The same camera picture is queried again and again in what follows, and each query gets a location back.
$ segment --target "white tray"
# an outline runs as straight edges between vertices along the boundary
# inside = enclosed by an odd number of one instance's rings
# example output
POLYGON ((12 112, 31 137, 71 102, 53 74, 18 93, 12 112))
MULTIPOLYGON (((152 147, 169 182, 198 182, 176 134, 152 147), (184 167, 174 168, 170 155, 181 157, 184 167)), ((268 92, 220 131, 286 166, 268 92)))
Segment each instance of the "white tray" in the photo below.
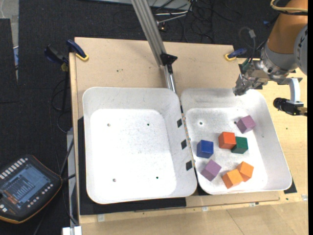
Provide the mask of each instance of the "white tray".
POLYGON ((209 194, 227 194, 267 190, 285 190, 291 185, 291 174, 280 146, 264 97, 256 90, 235 96, 231 89, 187 89, 181 95, 186 126, 193 152, 198 182, 209 194), (256 126, 242 134, 235 124, 240 118, 251 115, 256 126), (234 132, 246 137, 248 151, 231 153, 219 148, 221 132, 234 132), (209 158, 197 157, 200 140, 214 143, 214 154, 209 158), (201 175, 205 165, 213 159, 222 168, 218 176, 209 181, 201 175), (254 166, 252 178, 227 189, 222 176, 245 161, 254 166))
POLYGON ((94 202, 186 197, 196 190, 174 92, 93 87, 83 95, 83 109, 87 193, 94 202))

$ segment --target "blue clamp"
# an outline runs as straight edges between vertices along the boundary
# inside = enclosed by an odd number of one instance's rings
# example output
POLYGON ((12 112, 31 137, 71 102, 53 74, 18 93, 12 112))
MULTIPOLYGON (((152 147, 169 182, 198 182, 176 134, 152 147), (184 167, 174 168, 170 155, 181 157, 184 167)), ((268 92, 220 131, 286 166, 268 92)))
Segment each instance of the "blue clamp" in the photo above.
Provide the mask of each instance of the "blue clamp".
POLYGON ((67 40, 67 46, 70 48, 70 51, 73 50, 76 53, 76 56, 83 60, 87 61, 89 59, 89 56, 80 48, 80 46, 75 43, 73 40, 68 39, 67 40))
POLYGON ((232 60, 236 59, 237 56, 245 54, 246 51, 247 51, 246 48, 240 48, 240 49, 237 49, 237 50, 235 50, 234 52, 232 52, 230 54, 226 54, 225 58, 226 58, 227 61, 232 61, 232 60))

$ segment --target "black carpet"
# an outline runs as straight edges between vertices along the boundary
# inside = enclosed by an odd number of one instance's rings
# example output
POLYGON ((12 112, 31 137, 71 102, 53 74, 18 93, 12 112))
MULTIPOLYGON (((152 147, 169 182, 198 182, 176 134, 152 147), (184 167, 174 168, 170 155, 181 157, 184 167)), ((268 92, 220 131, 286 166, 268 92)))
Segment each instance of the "black carpet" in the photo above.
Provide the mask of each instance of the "black carpet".
MULTIPOLYGON (((272 24, 265 25, 264 21, 270 22, 278 15, 269 7, 270 1, 198 0, 186 18, 169 21, 161 37, 169 42, 233 45, 235 49, 246 47, 248 52, 243 57, 247 57, 252 50, 245 42, 252 45, 252 41, 246 31, 242 32, 242 39, 238 32, 246 26, 254 30, 257 45, 265 40, 272 24)), ((153 8, 154 13, 168 11, 153 8)), ((58 65, 45 58, 45 47, 52 44, 66 54, 66 40, 74 37, 145 40, 145 36, 131 5, 85 0, 20 0, 19 26, 19 94, 14 86, 12 65, 5 65, 11 74, 4 80, 8 84, 6 90, 0 88, 1 96, 9 95, 5 100, 14 99, 15 102, 0 104, 0 142, 4 144, 0 147, 1 164, 28 153, 58 173, 58 164, 63 162, 67 149, 66 134, 61 129, 71 127, 71 118, 70 114, 61 116, 58 126, 60 112, 50 107, 53 89, 65 74, 58 65)), ((0 41, 3 41, 1 29, 0 20, 0 41)), ((2 49, 0 46, 0 62, 5 60, 7 63, 2 49)), ((12 43, 8 49, 8 55, 13 53, 12 43)), ((63 84, 60 84, 56 91, 62 88, 63 84)), ((55 101, 59 107, 62 105, 61 95, 55 101)), ((38 234, 58 235, 62 227, 69 226, 66 205, 60 192, 47 209, 38 234)), ((20 225, 0 222, 0 234, 31 235, 41 216, 39 214, 20 225)))
POLYGON ((0 19, 0 104, 18 101, 11 22, 0 19))

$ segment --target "hole in tray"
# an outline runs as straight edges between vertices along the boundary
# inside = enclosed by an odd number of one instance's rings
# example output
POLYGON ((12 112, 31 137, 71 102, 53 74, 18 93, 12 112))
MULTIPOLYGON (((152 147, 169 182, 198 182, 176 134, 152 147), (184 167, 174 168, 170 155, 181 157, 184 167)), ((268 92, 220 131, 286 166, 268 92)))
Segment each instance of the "hole in tray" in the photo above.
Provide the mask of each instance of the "hole in tray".
POLYGON ((180 120, 177 121, 177 127, 180 128, 181 125, 182 125, 182 120, 180 119, 180 120))

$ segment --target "cube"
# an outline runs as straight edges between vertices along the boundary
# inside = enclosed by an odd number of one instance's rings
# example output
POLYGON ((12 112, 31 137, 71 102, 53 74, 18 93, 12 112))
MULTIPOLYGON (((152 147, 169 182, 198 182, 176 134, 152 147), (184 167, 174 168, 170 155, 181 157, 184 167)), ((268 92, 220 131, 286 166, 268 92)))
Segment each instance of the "cube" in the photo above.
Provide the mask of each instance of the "cube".
POLYGON ((220 172, 221 168, 222 167, 214 160, 210 160, 205 166, 205 168, 202 170, 201 174, 209 181, 212 181, 220 172))
POLYGON ((222 179, 227 189, 234 187, 243 181, 243 178, 238 169, 227 172, 226 174, 224 174, 222 179))
POLYGON ((236 145, 231 149, 231 152, 244 154, 248 148, 248 140, 246 138, 236 137, 236 145))
POLYGON ((210 158, 214 153, 213 142, 201 140, 197 144, 197 156, 200 158, 210 158))
POLYGON ((219 147, 223 149, 232 149, 236 145, 235 133, 223 131, 219 135, 219 147))
POLYGON ((237 166, 244 182, 248 181, 253 174, 254 167, 246 162, 242 162, 237 166))
POLYGON ((256 126, 256 123, 250 115, 241 118, 236 124, 241 133, 251 131, 256 126))

